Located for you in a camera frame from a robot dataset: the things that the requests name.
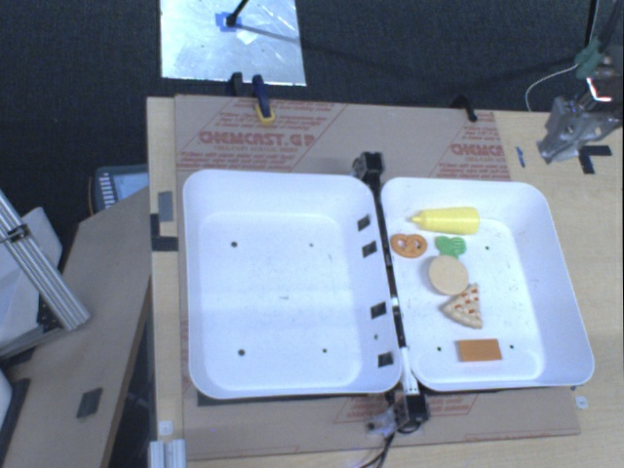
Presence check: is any green broccoli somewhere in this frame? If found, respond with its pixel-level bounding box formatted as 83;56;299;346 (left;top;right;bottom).
434;235;468;259

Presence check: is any brown cardboard board red print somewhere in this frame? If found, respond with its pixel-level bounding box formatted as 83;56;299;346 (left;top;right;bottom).
173;94;582;460

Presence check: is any black block with thin wires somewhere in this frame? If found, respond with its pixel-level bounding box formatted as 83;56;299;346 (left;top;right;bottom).
388;389;431;434
351;150;387;182

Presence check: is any thin black and white rod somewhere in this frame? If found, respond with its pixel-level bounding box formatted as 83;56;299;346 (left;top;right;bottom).
362;166;421;395

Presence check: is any orange pretzel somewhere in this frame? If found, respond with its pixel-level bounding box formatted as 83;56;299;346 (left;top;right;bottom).
389;232;429;261

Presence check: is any slice of pizza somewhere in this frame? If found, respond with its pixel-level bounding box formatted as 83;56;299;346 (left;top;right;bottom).
441;282;485;331

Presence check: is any tan round biscuit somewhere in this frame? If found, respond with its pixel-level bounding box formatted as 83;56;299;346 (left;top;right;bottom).
427;254;471;296

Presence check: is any yellow mustard bottle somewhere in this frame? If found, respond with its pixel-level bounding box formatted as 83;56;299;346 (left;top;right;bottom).
409;206;482;237

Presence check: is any orange rectangular cracker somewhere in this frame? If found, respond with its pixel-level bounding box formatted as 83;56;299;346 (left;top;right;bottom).
454;338;504;364

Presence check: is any white plastic tray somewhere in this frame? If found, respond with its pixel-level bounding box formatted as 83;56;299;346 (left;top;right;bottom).
379;176;597;394
181;168;405;401

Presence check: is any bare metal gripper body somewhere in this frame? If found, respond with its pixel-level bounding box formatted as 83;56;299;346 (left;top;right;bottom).
548;57;624;141

